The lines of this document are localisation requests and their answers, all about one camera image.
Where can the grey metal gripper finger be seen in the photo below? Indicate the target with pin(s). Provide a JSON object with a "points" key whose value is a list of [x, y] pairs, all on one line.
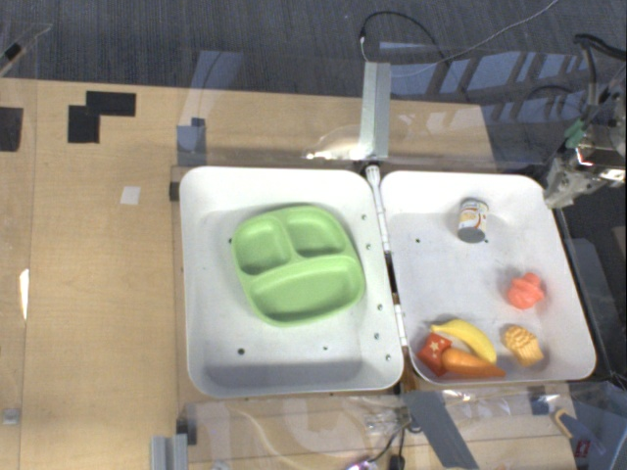
{"points": [[563, 174], [574, 193]]}

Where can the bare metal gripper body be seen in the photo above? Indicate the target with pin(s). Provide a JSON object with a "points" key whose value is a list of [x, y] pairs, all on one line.
{"points": [[603, 151]]}

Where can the small white and orange can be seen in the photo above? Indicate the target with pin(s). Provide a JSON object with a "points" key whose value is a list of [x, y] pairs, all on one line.
{"points": [[473, 219]]}

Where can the orange pink toy cupcake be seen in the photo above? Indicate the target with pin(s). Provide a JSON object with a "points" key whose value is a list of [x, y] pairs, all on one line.
{"points": [[525, 291]]}

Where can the white plastic tray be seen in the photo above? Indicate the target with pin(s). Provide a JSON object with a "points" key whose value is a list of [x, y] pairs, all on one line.
{"points": [[294, 360], [441, 272]]}

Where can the yellow toy cupcake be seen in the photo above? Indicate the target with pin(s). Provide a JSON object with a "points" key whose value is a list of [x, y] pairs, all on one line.
{"points": [[523, 344]]}

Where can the yellow banana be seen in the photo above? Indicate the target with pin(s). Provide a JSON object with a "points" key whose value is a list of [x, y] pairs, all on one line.
{"points": [[471, 337]]}

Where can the thin black and white rod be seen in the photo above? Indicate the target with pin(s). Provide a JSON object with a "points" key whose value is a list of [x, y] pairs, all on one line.
{"points": [[379, 208]]}

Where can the orange carrot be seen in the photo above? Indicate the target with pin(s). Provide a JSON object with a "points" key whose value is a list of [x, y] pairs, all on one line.
{"points": [[465, 361]]}

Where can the red cube with star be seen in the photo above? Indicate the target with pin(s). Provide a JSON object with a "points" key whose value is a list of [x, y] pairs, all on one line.
{"points": [[433, 353]]}

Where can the green divided plate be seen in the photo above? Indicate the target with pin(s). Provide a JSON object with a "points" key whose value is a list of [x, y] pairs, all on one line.
{"points": [[299, 282]]}

